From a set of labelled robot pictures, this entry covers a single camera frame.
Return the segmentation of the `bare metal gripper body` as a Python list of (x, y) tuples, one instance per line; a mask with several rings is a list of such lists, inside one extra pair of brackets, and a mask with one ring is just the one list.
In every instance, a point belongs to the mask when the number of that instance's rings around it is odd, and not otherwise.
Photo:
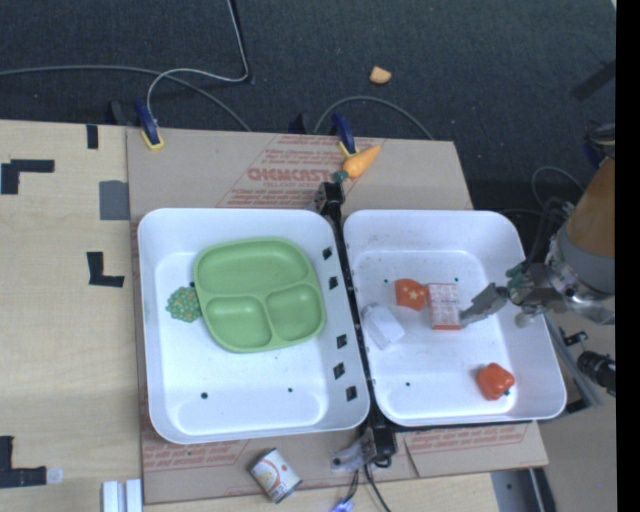
[(595, 324), (613, 324), (607, 301), (615, 295), (615, 262), (584, 251), (551, 251), (543, 263), (520, 264), (507, 272), (511, 301), (535, 316), (571, 312)]

